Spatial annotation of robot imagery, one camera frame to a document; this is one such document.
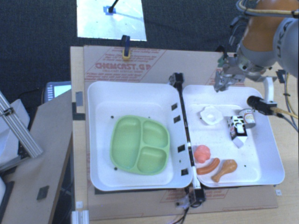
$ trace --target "black fabric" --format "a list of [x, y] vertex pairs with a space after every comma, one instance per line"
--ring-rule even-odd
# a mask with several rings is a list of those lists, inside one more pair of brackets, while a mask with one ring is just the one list
[[[142, 0], [147, 42], [131, 46], [215, 51], [228, 42], [237, 1]], [[76, 0], [0, 0], [0, 90], [10, 102], [33, 90], [22, 102], [40, 105], [47, 82], [70, 80], [70, 46], [120, 44], [78, 38], [76, 19]]]

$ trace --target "toy sausage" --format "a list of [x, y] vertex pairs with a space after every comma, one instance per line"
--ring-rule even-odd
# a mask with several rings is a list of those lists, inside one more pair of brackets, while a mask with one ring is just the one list
[[214, 158], [214, 160], [211, 162], [210, 165], [203, 167], [203, 168], [198, 168], [198, 169], [196, 169], [196, 172], [198, 175], [208, 174], [208, 173], [212, 172], [215, 168], [217, 168], [219, 163], [220, 163], [220, 159]]

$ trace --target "screen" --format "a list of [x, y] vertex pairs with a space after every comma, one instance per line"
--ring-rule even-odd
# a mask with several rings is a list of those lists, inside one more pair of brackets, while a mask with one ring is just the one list
[[70, 84], [54, 86], [54, 95], [55, 97], [57, 97], [58, 95], [61, 95], [70, 89], [71, 89]]

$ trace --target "toy milk carton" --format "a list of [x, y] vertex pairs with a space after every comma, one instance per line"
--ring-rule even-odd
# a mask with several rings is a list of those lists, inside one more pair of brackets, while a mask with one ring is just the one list
[[247, 139], [243, 116], [231, 116], [228, 119], [228, 127], [233, 143], [236, 144], [238, 148], [241, 148]]

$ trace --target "green divided plate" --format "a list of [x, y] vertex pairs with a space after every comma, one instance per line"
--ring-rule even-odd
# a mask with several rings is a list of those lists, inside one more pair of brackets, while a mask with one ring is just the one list
[[114, 126], [110, 159], [128, 172], [155, 175], [166, 167], [169, 147], [169, 133], [161, 123], [126, 115]]

